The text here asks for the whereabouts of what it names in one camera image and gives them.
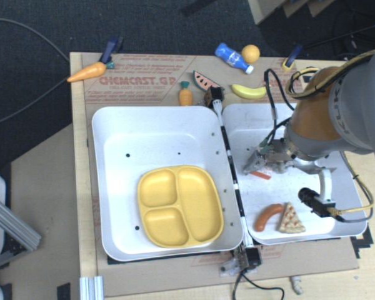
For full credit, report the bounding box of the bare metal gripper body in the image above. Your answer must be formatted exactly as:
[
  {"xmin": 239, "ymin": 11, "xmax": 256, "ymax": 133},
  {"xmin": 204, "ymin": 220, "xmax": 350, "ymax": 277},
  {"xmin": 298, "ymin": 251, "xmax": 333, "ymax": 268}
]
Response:
[{"xmin": 259, "ymin": 137, "xmax": 304, "ymax": 168}]

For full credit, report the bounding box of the thin orange stick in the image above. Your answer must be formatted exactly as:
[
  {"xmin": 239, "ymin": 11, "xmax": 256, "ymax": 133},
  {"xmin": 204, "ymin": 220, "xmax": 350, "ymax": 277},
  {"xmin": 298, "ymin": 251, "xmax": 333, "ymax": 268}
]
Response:
[{"xmin": 249, "ymin": 171, "xmax": 273, "ymax": 181}]

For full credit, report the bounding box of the thin black and white rod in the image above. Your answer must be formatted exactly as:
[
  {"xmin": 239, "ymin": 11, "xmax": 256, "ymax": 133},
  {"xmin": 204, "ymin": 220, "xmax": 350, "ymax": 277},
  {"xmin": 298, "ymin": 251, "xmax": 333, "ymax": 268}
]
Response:
[{"xmin": 212, "ymin": 99, "xmax": 254, "ymax": 248}]

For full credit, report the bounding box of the white plastic tray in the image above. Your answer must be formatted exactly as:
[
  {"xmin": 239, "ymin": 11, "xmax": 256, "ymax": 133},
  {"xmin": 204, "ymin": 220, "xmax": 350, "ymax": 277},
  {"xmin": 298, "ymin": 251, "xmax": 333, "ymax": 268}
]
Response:
[
  {"xmin": 91, "ymin": 105, "xmax": 245, "ymax": 263},
  {"xmin": 221, "ymin": 102, "xmax": 369, "ymax": 246}
]

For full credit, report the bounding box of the orange sausage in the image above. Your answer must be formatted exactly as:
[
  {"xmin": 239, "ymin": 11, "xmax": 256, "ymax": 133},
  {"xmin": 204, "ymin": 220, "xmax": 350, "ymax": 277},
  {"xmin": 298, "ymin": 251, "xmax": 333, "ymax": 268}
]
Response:
[{"xmin": 254, "ymin": 202, "xmax": 284, "ymax": 233}]

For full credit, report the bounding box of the pizza slice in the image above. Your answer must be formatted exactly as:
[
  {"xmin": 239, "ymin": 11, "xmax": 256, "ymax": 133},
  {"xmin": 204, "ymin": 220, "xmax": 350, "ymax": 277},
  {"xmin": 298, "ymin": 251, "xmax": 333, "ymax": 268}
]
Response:
[{"xmin": 277, "ymin": 201, "xmax": 307, "ymax": 234}]

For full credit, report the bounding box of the yellow banana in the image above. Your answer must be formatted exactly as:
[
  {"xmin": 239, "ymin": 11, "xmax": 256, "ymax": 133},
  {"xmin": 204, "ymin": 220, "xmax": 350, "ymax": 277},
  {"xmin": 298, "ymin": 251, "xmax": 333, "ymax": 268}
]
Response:
[{"xmin": 231, "ymin": 83, "xmax": 268, "ymax": 100}]

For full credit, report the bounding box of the yellow divided plate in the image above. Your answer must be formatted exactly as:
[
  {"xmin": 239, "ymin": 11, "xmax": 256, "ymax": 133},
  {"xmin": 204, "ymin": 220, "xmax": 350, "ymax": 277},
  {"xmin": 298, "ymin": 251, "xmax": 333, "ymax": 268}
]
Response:
[{"xmin": 136, "ymin": 164, "xmax": 225, "ymax": 249}]

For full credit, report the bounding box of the small orange carrot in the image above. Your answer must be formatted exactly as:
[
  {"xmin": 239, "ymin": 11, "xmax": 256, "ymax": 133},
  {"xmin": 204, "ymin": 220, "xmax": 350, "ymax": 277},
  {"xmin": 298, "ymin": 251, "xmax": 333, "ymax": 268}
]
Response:
[{"xmin": 178, "ymin": 81, "xmax": 194, "ymax": 107}]

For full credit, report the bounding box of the watermelon slice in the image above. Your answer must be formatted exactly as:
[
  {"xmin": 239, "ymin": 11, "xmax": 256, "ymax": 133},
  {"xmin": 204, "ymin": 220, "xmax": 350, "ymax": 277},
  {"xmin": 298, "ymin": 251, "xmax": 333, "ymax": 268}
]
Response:
[{"xmin": 192, "ymin": 70, "xmax": 223, "ymax": 92}]

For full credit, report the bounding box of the yellow ball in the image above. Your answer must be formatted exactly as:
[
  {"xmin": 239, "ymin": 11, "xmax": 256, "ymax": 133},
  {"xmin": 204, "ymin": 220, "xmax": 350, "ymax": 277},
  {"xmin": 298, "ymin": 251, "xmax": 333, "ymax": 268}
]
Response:
[{"xmin": 241, "ymin": 44, "xmax": 261, "ymax": 64}]

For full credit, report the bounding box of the blue bottle white cap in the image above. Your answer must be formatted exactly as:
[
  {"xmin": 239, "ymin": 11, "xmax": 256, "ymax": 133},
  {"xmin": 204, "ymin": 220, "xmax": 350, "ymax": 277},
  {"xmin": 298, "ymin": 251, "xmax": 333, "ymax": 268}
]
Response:
[{"xmin": 214, "ymin": 42, "xmax": 255, "ymax": 76}]

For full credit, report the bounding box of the brown cardboard board red print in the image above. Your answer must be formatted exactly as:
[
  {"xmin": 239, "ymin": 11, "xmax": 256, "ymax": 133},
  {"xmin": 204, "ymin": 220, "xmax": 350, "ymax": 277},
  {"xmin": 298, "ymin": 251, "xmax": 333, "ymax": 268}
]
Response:
[{"xmin": 81, "ymin": 52, "xmax": 361, "ymax": 298}]

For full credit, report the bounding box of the large orange carrot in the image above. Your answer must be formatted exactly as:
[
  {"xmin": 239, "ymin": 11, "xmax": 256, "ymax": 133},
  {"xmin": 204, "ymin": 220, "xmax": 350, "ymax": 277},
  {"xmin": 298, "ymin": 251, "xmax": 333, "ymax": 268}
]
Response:
[{"xmin": 66, "ymin": 60, "xmax": 116, "ymax": 84}]

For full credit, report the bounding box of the black cylinder on white bracket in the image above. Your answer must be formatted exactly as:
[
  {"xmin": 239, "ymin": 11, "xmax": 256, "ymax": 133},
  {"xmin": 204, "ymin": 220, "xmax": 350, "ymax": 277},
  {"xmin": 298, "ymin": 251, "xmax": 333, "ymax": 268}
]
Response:
[{"xmin": 292, "ymin": 157, "xmax": 338, "ymax": 219}]

